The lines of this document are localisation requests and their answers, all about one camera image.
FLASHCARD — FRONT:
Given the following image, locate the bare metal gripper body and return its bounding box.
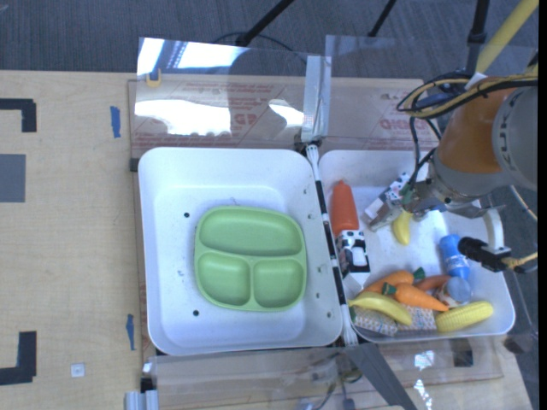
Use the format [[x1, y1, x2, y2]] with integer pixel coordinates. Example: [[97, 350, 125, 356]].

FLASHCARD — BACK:
[[400, 177, 484, 222]]

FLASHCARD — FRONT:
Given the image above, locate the small yellow banana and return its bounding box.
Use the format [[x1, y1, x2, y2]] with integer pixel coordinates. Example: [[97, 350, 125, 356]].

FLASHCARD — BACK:
[[391, 209, 414, 247]]

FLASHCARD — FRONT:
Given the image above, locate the black and white spotted carton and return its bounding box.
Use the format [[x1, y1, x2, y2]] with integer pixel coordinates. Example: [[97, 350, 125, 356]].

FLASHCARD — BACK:
[[363, 172, 414, 224], [335, 229, 372, 288]]

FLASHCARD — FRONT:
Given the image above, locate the orange bottle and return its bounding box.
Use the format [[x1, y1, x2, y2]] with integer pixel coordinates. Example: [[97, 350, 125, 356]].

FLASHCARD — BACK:
[[330, 179, 361, 239]]

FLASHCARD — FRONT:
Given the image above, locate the white plastic tray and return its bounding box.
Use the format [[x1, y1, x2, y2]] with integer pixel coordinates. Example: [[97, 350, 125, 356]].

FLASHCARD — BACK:
[[317, 149, 517, 344], [137, 146, 344, 357]]

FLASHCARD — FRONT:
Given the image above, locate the black and white thin rod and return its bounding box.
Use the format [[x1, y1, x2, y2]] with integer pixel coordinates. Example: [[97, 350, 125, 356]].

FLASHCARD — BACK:
[[305, 142, 359, 346]]

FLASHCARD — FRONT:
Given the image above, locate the orange carrot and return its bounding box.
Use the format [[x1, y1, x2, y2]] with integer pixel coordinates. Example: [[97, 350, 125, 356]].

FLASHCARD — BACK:
[[363, 266, 426, 296], [380, 282, 450, 313], [414, 274, 452, 292]]

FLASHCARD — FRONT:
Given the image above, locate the blue plastic bottle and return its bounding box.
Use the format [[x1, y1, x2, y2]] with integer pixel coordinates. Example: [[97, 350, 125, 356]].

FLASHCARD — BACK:
[[438, 233, 473, 304]]

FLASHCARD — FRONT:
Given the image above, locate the large yellow banana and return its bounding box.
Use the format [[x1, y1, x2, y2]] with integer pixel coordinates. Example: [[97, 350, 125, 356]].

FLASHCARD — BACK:
[[347, 290, 414, 327]]

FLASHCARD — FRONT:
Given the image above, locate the patterned paper packet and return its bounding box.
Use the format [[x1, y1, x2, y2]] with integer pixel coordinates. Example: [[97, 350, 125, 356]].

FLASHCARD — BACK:
[[351, 305, 399, 337], [397, 304, 438, 332]]

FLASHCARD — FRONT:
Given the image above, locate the brown cardboard board red print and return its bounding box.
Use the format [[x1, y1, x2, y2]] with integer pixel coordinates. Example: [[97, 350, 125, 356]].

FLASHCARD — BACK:
[[126, 74, 506, 382]]

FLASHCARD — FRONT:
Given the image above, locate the yellow corn cob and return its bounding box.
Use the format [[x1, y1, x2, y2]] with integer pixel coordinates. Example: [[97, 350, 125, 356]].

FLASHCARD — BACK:
[[434, 300, 495, 334]]

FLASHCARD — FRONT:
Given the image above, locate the green divided plate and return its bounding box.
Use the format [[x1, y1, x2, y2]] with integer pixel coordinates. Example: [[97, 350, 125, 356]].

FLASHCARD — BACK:
[[192, 204, 309, 313]]

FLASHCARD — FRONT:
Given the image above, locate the black cylinder on white bracket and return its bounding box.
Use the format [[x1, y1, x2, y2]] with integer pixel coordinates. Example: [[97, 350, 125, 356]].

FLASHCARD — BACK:
[[456, 207, 513, 273]]

